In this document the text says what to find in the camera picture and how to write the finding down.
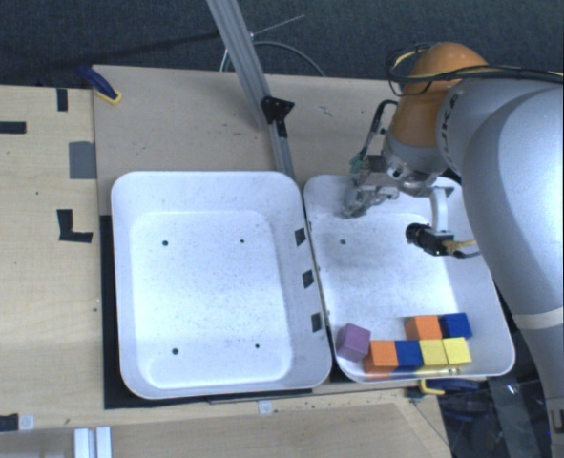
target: yellow clamp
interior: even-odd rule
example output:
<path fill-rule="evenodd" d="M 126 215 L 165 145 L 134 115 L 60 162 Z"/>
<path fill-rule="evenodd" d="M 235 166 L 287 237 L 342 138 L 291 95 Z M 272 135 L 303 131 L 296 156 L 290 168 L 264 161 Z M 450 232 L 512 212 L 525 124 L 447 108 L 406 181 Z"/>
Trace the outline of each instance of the yellow clamp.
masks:
<path fill-rule="evenodd" d="M 419 389 L 422 393 L 427 395 L 445 395 L 445 390 L 439 388 L 428 388 L 426 385 L 426 379 L 419 381 Z"/>
<path fill-rule="evenodd" d="M 96 94 L 102 100 L 111 103 L 112 105 L 116 105 L 118 102 L 120 102 L 120 99 L 122 98 L 122 93 L 119 92 L 118 90 L 115 90 L 115 92 L 116 92 L 116 98 L 114 100 L 112 100 L 110 97 L 103 94 L 102 92 L 97 92 Z"/>

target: metal bracket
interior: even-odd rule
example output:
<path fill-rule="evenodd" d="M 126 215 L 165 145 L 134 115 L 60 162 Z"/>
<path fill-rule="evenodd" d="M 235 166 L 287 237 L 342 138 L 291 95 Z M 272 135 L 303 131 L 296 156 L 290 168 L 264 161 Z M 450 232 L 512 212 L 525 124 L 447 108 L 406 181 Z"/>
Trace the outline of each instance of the metal bracket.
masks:
<path fill-rule="evenodd" d="M 430 191 L 430 205 L 432 206 L 432 229 L 435 231 L 449 230 L 447 197 L 451 194 L 450 188 L 433 187 Z"/>
<path fill-rule="evenodd" d="M 112 431 L 110 427 L 89 429 L 79 427 L 73 432 L 75 458 L 112 458 Z"/>
<path fill-rule="evenodd" d="M 346 218 L 358 218 L 370 207 L 398 198 L 399 184 L 386 173 L 384 166 L 381 156 L 368 155 L 363 159 L 360 173 L 346 194 L 343 210 Z"/>
<path fill-rule="evenodd" d="M 273 412 L 273 403 L 270 400 L 259 401 L 259 414 L 270 414 Z"/>
<path fill-rule="evenodd" d="M 275 122 L 278 130 L 279 137 L 288 137 L 288 132 L 285 129 L 285 118 L 294 107 L 294 102 L 281 100 L 273 96 L 267 95 L 261 102 L 262 111 L 266 118 L 267 124 L 271 125 Z"/>

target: wooden table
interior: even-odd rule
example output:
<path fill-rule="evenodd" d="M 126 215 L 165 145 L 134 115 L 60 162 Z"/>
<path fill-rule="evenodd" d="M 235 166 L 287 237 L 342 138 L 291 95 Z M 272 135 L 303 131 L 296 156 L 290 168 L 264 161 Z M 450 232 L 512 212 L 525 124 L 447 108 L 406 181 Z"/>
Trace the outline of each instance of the wooden table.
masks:
<path fill-rule="evenodd" d="M 110 67 L 113 72 L 122 76 L 121 69 Z M 194 161 L 200 169 L 226 168 L 222 159 L 203 157 L 206 151 L 213 158 L 220 154 L 216 135 L 235 142 L 245 140 L 242 135 L 259 144 L 268 140 L 245 118 L 231 73 L 144 72 L 171 75 L 184 87 L 196 80 L 201 87 L 195 91 L 203 94 L 201 109 L 191 103 L 190 115 L 179 111 L 190 126 L 183 130 L 193 134 L 192 150 L 179 154 L 183 169 Z M 274 94 L 297 103 L 286 125 L 300 184 L 319 173 L 347 173 L 377 103 L 390 96 L 381 82 L 267 79 Z M 231 91 L 239 112 L 223 121 L 213 116 L 211 102 L 226 103 L 219 109 L 224 111 L 228 94 L 202 87 Z M 95 108 L 112 106 L 89 90 L 68 90 L 68 105 L 58 110 L 56 89 L 0 86 L 0 121 L 26 122 L 28 129 L 24 135 L 0 134 L 0 415 L 32 416 L 36 429 L 112 426 L 119 456 L 165 456 L 182 442 L 186 456 L 227 446 L 228 456 L 347 456 L 349 448 L 365 447 L 364 456 L 379 449 L 378 456 L 449 457 L 435 398 L 412 404 L 402 388 L 385 385 L 326 383 L 311 395 L 272 401 L 267 415 L 259 414 L 255 401 L 105 410 L 100 202 L 96 179 L 70 178 L 69 144 L 94 142 Z M 205 110 L 207 123 L 220 122 L 218 134 L 210 129 L 199 135 Z M 272 167 L 271 157 L 256 161 L 251 169 Z M 118 175 L 112 170 L 105 172 L 108 179 Z M 72 209 L 74 231 L 93 232 L 92 242 L 59 240 L 58 209 Z M 0 443 L 20 435 L 0 435 Z"/>

